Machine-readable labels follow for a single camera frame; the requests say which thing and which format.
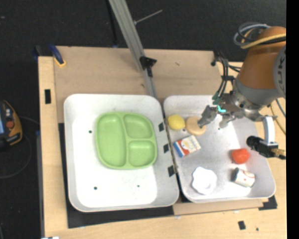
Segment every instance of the wooden disc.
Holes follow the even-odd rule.
[[[189,132],[190,134],[193,134],[193,135],[202,135],[205,133],[206,125],[204,125],[202,128],[200,128],[197,123],[200,120],[200,118],[201,117],[199,117],[199,116],[192,116],[186,120],[187,132]]]

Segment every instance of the small box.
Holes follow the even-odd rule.
[[[201,148],[196,137],[191,135],[173,143],[180,157],[191,154]]]

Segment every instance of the handheld device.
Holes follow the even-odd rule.
[[[0,151],[22,139],[22,127],[15,110],[7,101],[0,101]]]

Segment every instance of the black clip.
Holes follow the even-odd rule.
[[[151,71],[151,68],[153,67],[153,65],[157,62],[157,60],[152,59],[152,58],[147,58],[147,57],[140,57],[140,63],[143,67],[143,70],[147,70],[148,71],[148,76],[149,77],[153,77],[153,73]]]

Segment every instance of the metal mount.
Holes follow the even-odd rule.
[[[140,62],[141,62],[141,65],[143,67],[143,70],[147,70],[148,76],[153,77],[153,73],[151,71],[151,68],[157,62],[157,60],[152,59],[152,58],[141,57]]]
[[[129,8],[127,6],[127,3],[125,0],[109,0],[109,2],[115,14],[115,17],[118,21],[125,42],[127,43],[127,46],[131,51],[136,67],[139,71],[143,71],[143,76],[145,79],[148,94],[150,96],[157,98],[155,87],[152,82],[151,67],[150,69],[146,67],[145,70],[144,66],[141,63],[141,60],[144,60],[143,57],[146,58],[146,56],[140,41],[140,37],[136,31],[135,23],[131,17]]]

